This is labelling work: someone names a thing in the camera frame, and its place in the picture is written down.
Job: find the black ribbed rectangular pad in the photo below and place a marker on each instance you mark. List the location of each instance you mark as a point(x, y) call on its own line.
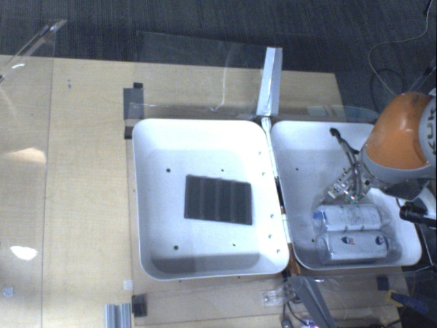
point(218, 200)

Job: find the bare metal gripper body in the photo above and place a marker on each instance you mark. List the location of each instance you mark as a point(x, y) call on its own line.
point(404, 190)

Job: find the white plastic tray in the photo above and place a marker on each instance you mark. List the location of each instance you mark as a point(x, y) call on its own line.
point(307, 149)
point(205, 149)

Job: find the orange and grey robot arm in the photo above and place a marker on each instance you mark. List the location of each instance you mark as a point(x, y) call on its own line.
point(396, 138)

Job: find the clear plastic bottle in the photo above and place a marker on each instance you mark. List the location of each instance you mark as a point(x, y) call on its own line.
point(355, 248)
point(351, 217)

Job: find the black cylinder on white bracket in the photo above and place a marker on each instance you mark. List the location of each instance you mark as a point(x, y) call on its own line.
point(413, 214)

